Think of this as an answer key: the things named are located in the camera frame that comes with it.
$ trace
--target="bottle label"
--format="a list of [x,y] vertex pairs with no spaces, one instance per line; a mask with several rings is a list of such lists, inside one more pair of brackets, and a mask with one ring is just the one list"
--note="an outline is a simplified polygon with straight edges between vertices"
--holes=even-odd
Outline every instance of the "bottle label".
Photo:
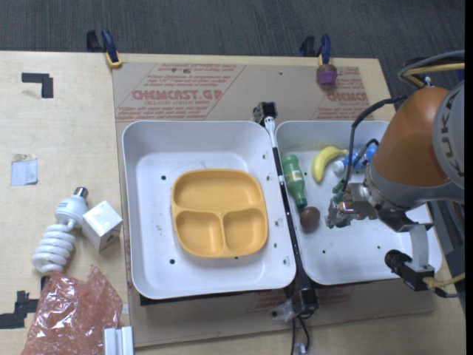
[[291,172],[287,173],[286,175],[284,175],[284,177],[286,179],[286,183],[292,183],[293,181],[304,180],[302,178],[302,173],[299,170],[291,171]]

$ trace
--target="dark gray carpet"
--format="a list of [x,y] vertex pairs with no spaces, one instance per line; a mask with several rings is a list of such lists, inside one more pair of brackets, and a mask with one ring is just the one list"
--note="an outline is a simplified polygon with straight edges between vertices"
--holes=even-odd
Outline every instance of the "dark gray carpet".
[[[378,58],[392,95],[404,61],[465,48],[466,0],[0,0],[0,50],[86,51],[108,27],[121,53],[298,56],[329,34],[332,56]],[[433,75],[450,87],[455,75]]]

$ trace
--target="banana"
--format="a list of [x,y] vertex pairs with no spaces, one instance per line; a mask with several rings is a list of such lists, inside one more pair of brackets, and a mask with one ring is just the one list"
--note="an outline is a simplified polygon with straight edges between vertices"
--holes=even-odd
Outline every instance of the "banana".
[[320,150],[312,160],[312,177],[316,182],[320,182],[324,177],[325,167],[327,164],[337,158],[339,155],[347,154],[346,149],[339,149],[335,146],[327,146]]

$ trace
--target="white cube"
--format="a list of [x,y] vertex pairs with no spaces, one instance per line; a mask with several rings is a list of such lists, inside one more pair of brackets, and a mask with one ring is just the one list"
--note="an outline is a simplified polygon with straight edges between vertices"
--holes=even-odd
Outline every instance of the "white cube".
[[120,236],[123,220],[107,201],[94,206],[82,217],[82,234],[98,251]]

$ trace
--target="white tray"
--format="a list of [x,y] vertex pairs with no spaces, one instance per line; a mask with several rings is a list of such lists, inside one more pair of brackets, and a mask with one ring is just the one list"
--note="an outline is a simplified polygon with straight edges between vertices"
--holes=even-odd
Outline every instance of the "white tray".
[[[412,255],[410,235],[396,233],[379,220],[353,220],[344,228],[325,225],[332,188],[339,182],[332,165],[326,169],[321,183],[316,183],[310,173],[312,159],[328,145],[348,149],[352,121],[286,121],[278,126],[276,140],[280,156],[295,154],[301,170],[305,172],[305,191],[309,206],[321,212],[320,226],[312,232],[302,230],[296,204],[290,199],[291,214],[307,275],[322,285],[369,282],[394,279],[384,262],[385,254],[397,249]],[[355,148],[360,148],[371,138],[381,139],[387,123],[363,121],[355,131]],[[363,181],[363,174],[354,173],[352,182]],[[419,223],[430,223],[432,219],[426,206],[410,211],[407,216]],[[428,231],[429,264],[440,268],[442,255],[438,239],[433,230]]]
[[[284,288],[296,274],[270,138],[250,121],[138,121],[123,132],[132,279],[145,297]],[[179,244],[171,188],[182,173],[240,169],[259,182],[268,213],[268,240],[239,258],[195,257]]]

